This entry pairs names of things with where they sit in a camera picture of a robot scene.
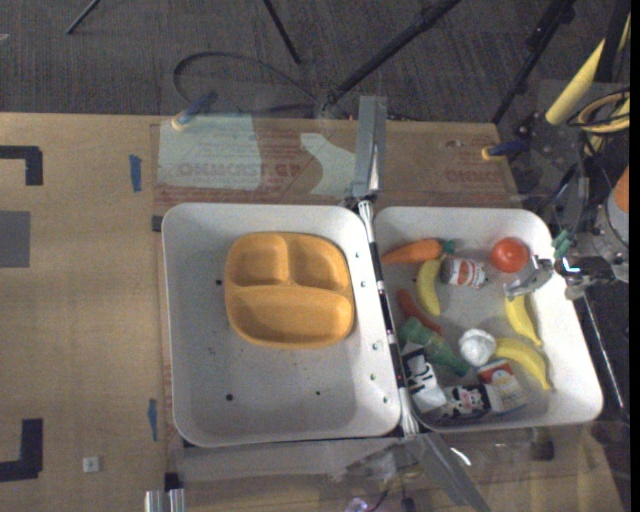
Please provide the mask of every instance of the orange plate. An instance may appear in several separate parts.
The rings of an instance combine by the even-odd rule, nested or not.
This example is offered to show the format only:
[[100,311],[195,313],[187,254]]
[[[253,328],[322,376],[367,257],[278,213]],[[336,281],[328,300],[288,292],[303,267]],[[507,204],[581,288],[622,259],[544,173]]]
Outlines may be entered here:
[[301,233],[238,238],[227,255],[225,305],[243,339],[284,349],[338,343],[355,318],[342,251],[324,238]]

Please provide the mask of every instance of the white tray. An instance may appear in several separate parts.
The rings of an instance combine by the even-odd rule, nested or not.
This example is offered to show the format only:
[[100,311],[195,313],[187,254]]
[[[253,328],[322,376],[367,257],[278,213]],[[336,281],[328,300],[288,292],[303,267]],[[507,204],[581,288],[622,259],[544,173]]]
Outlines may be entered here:
[[[279,350],[241,339],[224,305],[229,248],[255,231],[323,236],[344,252],[356,322],[342,342]],[[202,447],[382,436],[396,377],[364,225],[337,206],[181,204],[162,224],[176,427]]]
[[[538,216],[526,210],[393,207],[382,210],[375,217],[374,229],[380,254],[420,238],[435,237],[454,240],[458,255],[486,262],[495,242],[515,236],[525,241],[540,258],[553,257],[549,229]],[[399,328],[403,317],[395,293],[399,288],[415,290],[413,278],[417,266],[385,265],[382,270],[396,328]],[[476,424],[459,423],[440,428],[430,425],[434,430],[449,432],[583,423],[600,414],[602,391],[573,303],[564,296],[565,288],[562,277],[554,274],[549,282],[530,295],[534,323],[550,361],[550,377],[555,390],[543,391],[517,364],[512,364],[520,382],[531,392],[527,407],[504,416],[487,417],[486,421]],[[442,307],[442,314],[436,320],[454,350],[458,349],[457,340],[464,331],[475,327],[495,337],[519,338],[506,319],[504,296],[497,279],[480,290],[436,281],[436,291]],[[446,369],[437,370],[442,385],[461,383]]]
[[[374,219],[380,254],[419,238],[454,239],[458,254],[486,259],[505,236],[525,240],[551,258],[551,236],[534,214],[515,209],[394,207]],[[233,241],[255,231],[324,236],[342,248],[352,276],[355,327],[349,337],[318,350],[277,350],[239,338],[224,306],[223,279]],[[181,435],[202,447],[379,437],[394,429],[400,403],[384,318],[364,225],[351,211],[331,206],[188,203],[164,218],[163,243],[173,377],[174,419]],[[384,266],[396,327],[402,316],[395,292],[413,290],[417,266]],[[475,424],[433,427],[444,432],[583,423],[595,419],[603,398],[566,285],[554,275],[531,295],[538,335],[550,360],[553,392],[515,365],[531,392],[517,412]],[[438,284],[438,321],[455,348],[466,330],[514,336],[499,283],[482,290]],[[442,369],[442,385],[459,379]]]

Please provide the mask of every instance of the metal rod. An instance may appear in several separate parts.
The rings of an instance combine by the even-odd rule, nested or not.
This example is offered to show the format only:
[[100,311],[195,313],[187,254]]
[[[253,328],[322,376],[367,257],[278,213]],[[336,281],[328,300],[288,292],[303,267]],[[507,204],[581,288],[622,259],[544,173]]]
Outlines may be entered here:
[[291,54],[291,58],[296,64],[300,64],[302,60],[300,60],[300,57],[298,56],[298,52],[296,52],[296,49],[294,48],[293,43],[291,42],[291,39],[289,39],[289,34],[287,34],[287,31],[285,30],[284,25],[280,21],[280,17],[278,16],[278,13],[274,9],[273,4],[271,3],[271,0],[262,0],[262,2],[264,3],[264,6],[267,8],[267,11],[269,11],[269,14],[271,15],[271,19],[273,20],[273,23],[278,29],[278,32],[280,32],[280,37],[282,37],[284,44],[289,50],[289,53]]
[[533,68],[535,68],[540,57],[542,57],[543,52],[551,42],[551,39],[553,39],[560,25],[565,22],[564,17],[567,16],[567,12],[572,8],[575,1],[576,0],[556,0],[547,8],[542,20],[536,26],[534,34],[529,37],[527,41],[531,54],[518,71],[509,91],[493,115],[491,119],[493,124],[498,124],[502,120],[514,98],[522,93],[527,78],[529,78]]
[[147,491],[144,497],[144,512],[168,512],[165,510],[166,495],[163,491]]
[[100,0],[93,0],[86,8],[84,11],[82,11],[82,13],[80,14],[80,16],[78,16],[76,18],[76,21],[74,21],[69,28],[67,29],[67,34],[71,34],[78,25],[80,25],[80,23],[82,23],[82,20],[85,19],[89,13],[91,11],[93,11],[93,9],[100,3]]
[[184,489],[172,489],[169,491],[169,503],[171,505],[171,512],[187,512]]
[[335,105],[351,89],[393,57],[417,36],[431,28],[442,16],[453,9],[461,0],[445,0],[432,7],[422,9],[415,17],[412,25],[395,36],[369,61],[360,66],[336,89],[329,92],[327,105]]

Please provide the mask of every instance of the toy tomato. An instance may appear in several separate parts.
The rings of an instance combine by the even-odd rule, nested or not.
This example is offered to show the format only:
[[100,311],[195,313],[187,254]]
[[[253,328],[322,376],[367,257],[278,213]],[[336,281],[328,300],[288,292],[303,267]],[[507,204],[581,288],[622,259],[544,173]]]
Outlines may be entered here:
[[527,245],[515,237],[503,238],[496,242],[490,255],[492,265],[507,274],[522,270],[530,257]]

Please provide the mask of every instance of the gray carpet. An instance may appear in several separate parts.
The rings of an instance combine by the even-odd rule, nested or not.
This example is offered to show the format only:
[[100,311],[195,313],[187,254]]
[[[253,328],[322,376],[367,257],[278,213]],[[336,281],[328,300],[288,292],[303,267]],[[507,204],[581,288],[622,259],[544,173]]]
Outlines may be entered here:
[[[261,0],[104,0],[71,35],[88,0],[50,4],[0,0],[0,110],[171,115],[186,106],[173,84],[183,58],[213,56],[182,69],[178,88],[195,99],[216,89],[216,108],[313,104],[414,22],[418,0],[274,0],[302,57],[296,65]],[[462,1],[341,102],[383,94],[389,109],[426,121],[489,121],[529,55],[525,45],[550,2]],[[535,108],[544,80],[568,80],[606,34],[614,0],[576,2],[534,69],[528,91],[501,123],[508,131]],[[313,115],[313,108],[281,115]]]

